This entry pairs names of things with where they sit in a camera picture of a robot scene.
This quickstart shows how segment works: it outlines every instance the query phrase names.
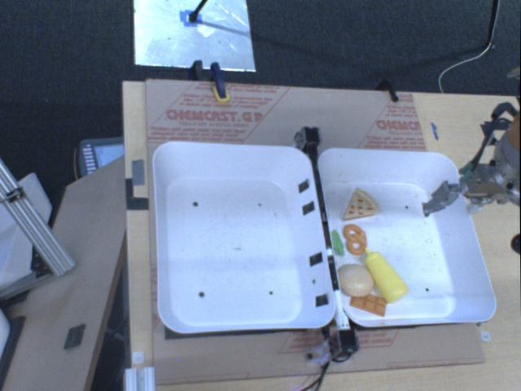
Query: toy pizza slice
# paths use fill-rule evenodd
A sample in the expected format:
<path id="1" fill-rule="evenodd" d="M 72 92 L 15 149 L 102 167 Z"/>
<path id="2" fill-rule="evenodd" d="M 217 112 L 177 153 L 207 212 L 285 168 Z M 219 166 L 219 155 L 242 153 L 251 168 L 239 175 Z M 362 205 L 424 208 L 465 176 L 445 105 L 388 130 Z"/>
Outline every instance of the toy pizza slice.
<path id="1" fill-rule="evenodd" d="M 345 211 L 342 220 L 351 220 L 359 217 L 368 217 L 378 214 L 378 205 L 369 194 L 358 188 L 353 192 L 349 201 L 348 209 Z"/>

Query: dark floor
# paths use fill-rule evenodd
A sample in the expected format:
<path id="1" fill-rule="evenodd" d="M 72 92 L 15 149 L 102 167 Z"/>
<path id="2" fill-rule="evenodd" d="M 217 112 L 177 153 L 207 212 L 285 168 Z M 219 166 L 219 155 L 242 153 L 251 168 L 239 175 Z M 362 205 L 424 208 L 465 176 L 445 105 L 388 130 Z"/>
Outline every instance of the dark floor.
<path id="1" fill-rule="evenodd" d="M 501 0 L 496 48 L 447 74 L 445 91 L 519 93 L 506 74 L 519 66 L 520 1 Z M 440 73 L 486 43 L 493 0 L 247 3 L 257 72 L 228 81 L 374 89 L 385 77 L 437 92 Z M 187 77 L 134 65 L 133 0 L 0 0 L 0 37 L 0 157 L 17 178 L 37 172 L 54 204 L 79 142 L 121 136 L 122 81 Z M 119 334 L 107 354 L 120 354 Z"/>

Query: pretzel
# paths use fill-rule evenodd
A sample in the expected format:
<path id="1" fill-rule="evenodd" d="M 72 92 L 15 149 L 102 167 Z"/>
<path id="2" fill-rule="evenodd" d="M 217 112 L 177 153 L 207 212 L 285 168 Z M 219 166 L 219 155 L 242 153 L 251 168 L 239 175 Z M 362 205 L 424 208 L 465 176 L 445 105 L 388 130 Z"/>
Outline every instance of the pretzel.
<path id="1" fill-rule="evenodd" d="M 344 228 L 344 238 L 348 251 L 353 255 L 362 255 L 367 247 L 366 233 L 357 225 L 347 225 Z"/>

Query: brown chocolate bar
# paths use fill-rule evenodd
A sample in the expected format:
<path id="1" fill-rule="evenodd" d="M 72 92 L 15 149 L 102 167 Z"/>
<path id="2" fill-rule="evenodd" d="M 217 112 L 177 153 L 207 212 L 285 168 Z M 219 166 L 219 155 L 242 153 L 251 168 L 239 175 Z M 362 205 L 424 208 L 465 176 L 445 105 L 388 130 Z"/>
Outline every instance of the brown chocolate bar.
<path id="1" fill-rule="evenodd" d="M 369 294 L 365 297 L 351 297 L 349 305 L 383 317 L 385 315 L 385 307 L 387 303 L 382 297 Z"/>

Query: white cable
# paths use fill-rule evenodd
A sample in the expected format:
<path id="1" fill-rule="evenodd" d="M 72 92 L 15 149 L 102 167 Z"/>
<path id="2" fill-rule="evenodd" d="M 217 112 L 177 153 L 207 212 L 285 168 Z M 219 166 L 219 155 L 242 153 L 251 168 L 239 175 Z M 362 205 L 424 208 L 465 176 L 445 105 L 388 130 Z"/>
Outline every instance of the white cable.
<path id="1" fill-rule="evenodd" d="M 477 59 L 481 58 L 482 56 L 484 56 L 488 51 L 490 51 L 490 48 L 492 48 L 493 46 L 493 39 L 494 39 L 494 34 L 496 32 L 496 25 L 497 25 L 497 14 L 499 13 L 499 6 L 501 4 L 501 0 L 497 0 L 497 8 L 496 8 L 496 18 L 494 20 L 494 24 L 492 26 L 492 33 L 490 34 L 490 41 L 488 42 L 488 45 L 487 47 L 481 52 L 481 54 L 477 55 L 477 56 L 474 56 L 472 58 L 469 58 L 469 59 L 465 59 L 461 62 L 458 62 L 454 65 L 451 65 L 450 67 L 446 68 L 441 74 L 440 76 L 438 77 L 438 87 L 440 88 L 440 93 L 444 93 L 443 91 L 443 87 L 441 85 L 441 79 L 443 78 L 443 76 L 449 72 L 451 69 L 454 69 L 456 67 L 459 67 L 460 65 L 463 65 L 463 64 L 466 64 L 466 63 L 469 63 L 469 62 L 472 62 L 472 61 L 476 61 Z"/>

